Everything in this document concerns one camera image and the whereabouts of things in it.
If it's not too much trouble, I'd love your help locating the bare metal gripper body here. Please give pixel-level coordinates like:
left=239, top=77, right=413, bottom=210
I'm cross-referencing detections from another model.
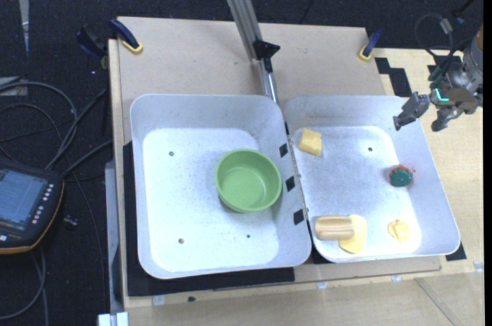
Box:
left=434, top=67, right=484, bottom=116

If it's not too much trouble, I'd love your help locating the green and orange toy vegetable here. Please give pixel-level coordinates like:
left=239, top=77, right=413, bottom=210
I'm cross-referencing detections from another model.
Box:
left=387, top=164, right=414, bottom=188

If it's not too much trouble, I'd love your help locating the white plastic tray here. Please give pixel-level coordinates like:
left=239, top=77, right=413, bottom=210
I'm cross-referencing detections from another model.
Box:
left=129, top=93, right=313, bottom=281
left=283, top=94, right=462, bottom=264

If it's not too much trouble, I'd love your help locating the yellow toy cheese block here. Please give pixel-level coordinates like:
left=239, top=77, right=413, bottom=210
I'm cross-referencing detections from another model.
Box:
left=298, top=127, right=324, bottom=157

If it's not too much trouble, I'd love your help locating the small yellow toy butter piece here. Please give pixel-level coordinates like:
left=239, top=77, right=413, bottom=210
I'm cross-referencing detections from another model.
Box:
left=387, top=218, right=412, bottom=244

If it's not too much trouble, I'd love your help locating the yellow toy cheese slice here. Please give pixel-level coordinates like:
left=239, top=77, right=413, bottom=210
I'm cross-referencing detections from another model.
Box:
left=337, top=213, right=369, bottom=255

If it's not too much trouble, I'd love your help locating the tan toy hot dog bun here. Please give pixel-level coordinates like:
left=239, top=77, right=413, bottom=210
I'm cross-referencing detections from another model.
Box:
left=314, top=215, right=356, bottom=241

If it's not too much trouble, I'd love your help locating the green bowl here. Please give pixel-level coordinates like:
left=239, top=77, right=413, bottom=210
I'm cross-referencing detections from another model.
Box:
left=214, top=148, right=284, bottom=214

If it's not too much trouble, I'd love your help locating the pale wood board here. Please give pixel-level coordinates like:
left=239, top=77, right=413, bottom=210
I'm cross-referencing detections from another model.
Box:
left=116, top=15, right=442, bottom=298

